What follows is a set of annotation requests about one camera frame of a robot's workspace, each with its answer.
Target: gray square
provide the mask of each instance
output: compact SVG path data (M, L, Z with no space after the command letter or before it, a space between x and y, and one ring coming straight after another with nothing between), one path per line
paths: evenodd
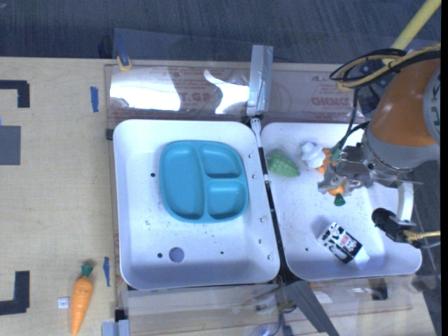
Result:
M0 165L20 165L20 126L0 126Z

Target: white sticker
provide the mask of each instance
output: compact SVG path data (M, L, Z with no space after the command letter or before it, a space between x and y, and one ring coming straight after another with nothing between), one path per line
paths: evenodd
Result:
M68 296L59 297L57 299L57 308L58 309L68 309L69 307L70 307L70 298Z

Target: green toy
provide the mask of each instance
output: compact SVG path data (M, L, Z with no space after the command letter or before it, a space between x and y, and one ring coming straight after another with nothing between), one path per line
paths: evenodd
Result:
M336 198L335 198L335 206L336 207L341 207L345 204L345 199L343 198L341 193L337 193L336 194Z
M281 152L275 152L267 156L267 168L281 176L294 177L299 176L299 167Z

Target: white sink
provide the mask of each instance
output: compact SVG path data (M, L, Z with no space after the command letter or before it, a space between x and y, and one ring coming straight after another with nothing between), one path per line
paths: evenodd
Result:
M297 178L269 173L288 267L297 277L310 281L411 274L420 268L420 250L390 240L371 219L373 210L379 207L397 212L397 190L374 184L354 190L345 197L345 205L335 206L335 197L317 189L323 175L300 158L304 142L332 148L346 130L347 125L341 124L284 122L268 124L262 130L266 155L283 151L297 163L301 173ZM353 133L346 145L354 146L361 137L361 130ZM370 257L367 263L344 264L316 241L332 222L364 245Z
M165 209L159 161L174 141L215 141L244 165L248 205L219 223L188 223ZM113 134L120 268L133 288L258 284L280 267L256 139L238 122L126 120Z

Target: yellow pole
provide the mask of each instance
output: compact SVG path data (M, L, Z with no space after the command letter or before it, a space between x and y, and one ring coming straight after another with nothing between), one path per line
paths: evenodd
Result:
M441 3L442 0L426 0L391 47L401 50L406 49L411 40L419 33Z

